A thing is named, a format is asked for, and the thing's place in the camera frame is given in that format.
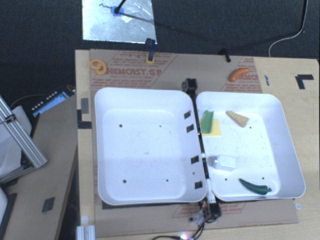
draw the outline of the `yellow ring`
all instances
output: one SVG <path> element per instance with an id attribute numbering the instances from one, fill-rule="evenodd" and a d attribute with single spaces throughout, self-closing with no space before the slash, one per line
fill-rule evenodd
<path id="1" fill-rule="evenodd" d="M 104 75 L 107 73 L 107 64 L 99 58 L 93 58 L 90 60 L 90 68 L 95 70 L 98 75 Z"/>

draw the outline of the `white cable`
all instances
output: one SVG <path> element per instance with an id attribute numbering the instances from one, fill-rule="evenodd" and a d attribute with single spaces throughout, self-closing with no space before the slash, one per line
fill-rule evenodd
<path id="1" fill-rule="evenodd" d="M 271 57 L 271 53 L 270 53 L 271 48 L 272 48 L 275 44 L 277 44 L 277 43 L 279 43 L 279 42 L 281 42 L 281 41 L 284 41 L 284 40 L 289 40 L 289 39 L 296 38 L 297 36 L 299 36 L 299 35 L 301 34 L 301 32 L 304 31 L 305 20 L 306 20 L 306 15 L 307 15 L 307 8 L 308 8 L 308 0 L 306 0 L 306 3 L 305 3 L 305 11 L 304 11 L 304 16 L 303 16 L 303 21 L 302 21 L 302 27 L 301 27 L 301 29 L 299 30 L 299 32 L 296 33 L 296 34 L 293 35 L 293 36 L 290 36 L 290 37 L 286 37 L 286 38 L 282 38 L 282 39 L 280 39 L 280 40 L 277 40 L 277 41 L 275 41 L 273 44 L 271 44 L 270 47 L 269 47 L 269 50 L 268 50 L 269 57 Z"/>

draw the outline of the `brown cardboard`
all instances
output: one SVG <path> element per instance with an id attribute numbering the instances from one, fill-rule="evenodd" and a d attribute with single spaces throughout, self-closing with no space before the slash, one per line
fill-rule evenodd
<path id="1" fill-rule="evenodd" d="M 91 69 L 91 100 L 103 87 L 150 88 L 179 90 L 186 78 L 196 78 L 197 93 L 203 91 L 261 93 L 261 86 L 253 58 L 155 53 L 153 65 L 146 63 L 146 52 L 91 50 L 90 59 L 103 60 L 107 74 L 97 75 Z M 229 75 L 249 68 L 235 82 Z M 97 150 L 95 108 L 92 109 L 92 143 L 94 164 L 95 229 L 97 237 L 190 231 L 198 228 L 189 221 L 199 211 L 197 203 L 151 206 L 112 207 L 103 209 L 97 190 Z M 249 227 L 297 223 L 298 218 L 291 199 L 263 200 L 221 204 L 222 216 L 206 229 Z"/>

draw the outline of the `empty white tray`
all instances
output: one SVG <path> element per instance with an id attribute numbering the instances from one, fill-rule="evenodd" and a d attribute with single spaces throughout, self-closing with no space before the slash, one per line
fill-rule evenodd
<path id="1" fill-rule="evenodd" d="M 95 95 L 98 192 L 110 205 L 184 203 L 207 192 L 190 97 L 103 88 Z"/>
<path id="2" fill-rule="evenodd" d="M 211 188 L 219 199 L 247 201 L 298 198 L 305 192 L 305 182 L 296 156 L 280 101 L 270 94 L 202 92 L 196 99 L 199 117 L 214 111 L 221 136 L 203 137 L 206 158 L 225 155 L 236 158 L 233 171 L 208 166 Z M 239 126 L 226 111 L 249 118 Z M 266 185 L 266 195 L 246 189 L 239 178 Z"/>

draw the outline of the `orange sausage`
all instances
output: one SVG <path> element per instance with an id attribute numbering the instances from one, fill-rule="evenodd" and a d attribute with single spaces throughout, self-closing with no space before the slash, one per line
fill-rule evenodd
<path id="1" fill-rule="evenodd" d="M 90 68 L 95 70 L 98 75 L 104 75 L 107 73 L 107 65 L 106 63 L 98 58 L 93 58 L 90 60 Z"/>
<path id="2" fill-rule="evenodd" d="M 244 75 L 244 74 L 248 74 L 249 72 L 250 72 L 250 70 L 247 67 L 239 68 L 230 75 L 229 81 L 234 82 L 238 79 L 238 77 L 240 77 L 241 75 Z"/>

